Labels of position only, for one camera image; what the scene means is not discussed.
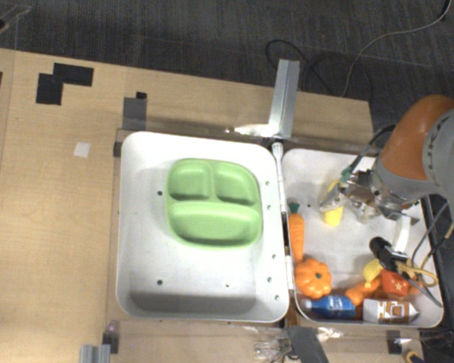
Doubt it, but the blue bottle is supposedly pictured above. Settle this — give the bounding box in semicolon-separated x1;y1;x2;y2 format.
298;291;358;321

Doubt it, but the orange pumpkin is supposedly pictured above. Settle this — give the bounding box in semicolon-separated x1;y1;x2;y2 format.
292;256;335;302

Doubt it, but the green divided plate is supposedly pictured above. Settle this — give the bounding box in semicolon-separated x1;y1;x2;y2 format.
160;155;270;254

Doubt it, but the white and brown carton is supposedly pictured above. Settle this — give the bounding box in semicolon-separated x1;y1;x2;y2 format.
361;297;423;328

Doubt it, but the orange carrot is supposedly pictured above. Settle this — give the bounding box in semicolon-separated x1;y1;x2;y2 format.
282;200;310;265

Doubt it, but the yellow lemon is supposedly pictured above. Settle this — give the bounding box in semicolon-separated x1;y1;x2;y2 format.
360;257;385;291

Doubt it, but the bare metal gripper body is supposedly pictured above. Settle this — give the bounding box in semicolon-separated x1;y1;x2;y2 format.
336;166;411;224

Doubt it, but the orange croissant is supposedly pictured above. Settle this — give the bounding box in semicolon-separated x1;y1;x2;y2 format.
343;275;382;309

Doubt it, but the yellow corn cob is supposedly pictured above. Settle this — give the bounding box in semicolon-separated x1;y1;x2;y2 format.
323;180;348;228

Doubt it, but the white plastic tray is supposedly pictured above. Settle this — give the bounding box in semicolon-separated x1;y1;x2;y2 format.
106;129;305;332
268;146;454;335

